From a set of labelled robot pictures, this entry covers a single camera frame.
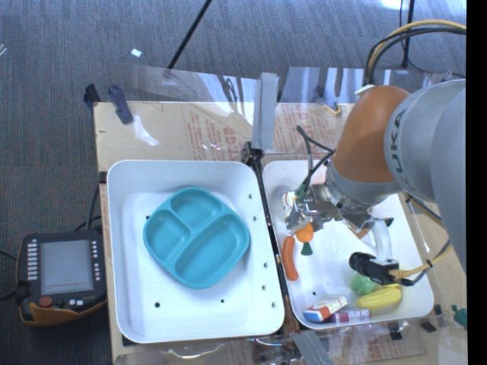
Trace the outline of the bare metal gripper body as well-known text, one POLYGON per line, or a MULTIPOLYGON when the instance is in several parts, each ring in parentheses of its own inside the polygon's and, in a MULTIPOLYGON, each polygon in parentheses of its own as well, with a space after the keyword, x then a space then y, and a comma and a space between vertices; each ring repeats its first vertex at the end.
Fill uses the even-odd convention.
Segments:
POLYGON ((369 231, 376 218, 370 214, 371 205, 362 204, 326 184, 311 185, 302 208, 303 214, 322 214, 323 226, 341 221, 351 231, 369 231))

